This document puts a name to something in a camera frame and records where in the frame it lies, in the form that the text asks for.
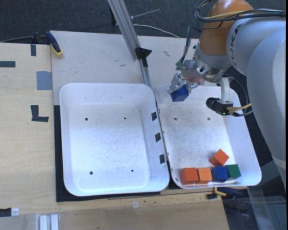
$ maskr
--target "plastic tray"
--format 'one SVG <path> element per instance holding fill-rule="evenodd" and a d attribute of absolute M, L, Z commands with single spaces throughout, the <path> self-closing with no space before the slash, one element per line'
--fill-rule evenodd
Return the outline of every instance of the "plastic tray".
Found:
<path fill-rule="evenodd" d="M 244 117 L 215 113 L 205 104 L 209 97 L 220 98 L 220 87 L 200 85 L 193 89 L 183 102 L 173 102 L 167 92 L 167 86 L 161 86 L 156 91 L 164 142 L 174 182 L 185 189 L 258 184 L 261 180 L 261 170 Z M 232 89 L 230 98 L 234 106 L 240 106 L 239 98 Z M 181 169 L 212 168 L 213 165 L 208 160 L 219 149 L 229 156 L 225 165 L 239 166 L 241 177 L 224 183 L 181 184 Z"/>
<path fill-rule="evenodd" d="M 156 98 L 144 84 L 60 90 L 63 178 L 75 196 L 158 192 L 169 183 Z"/>

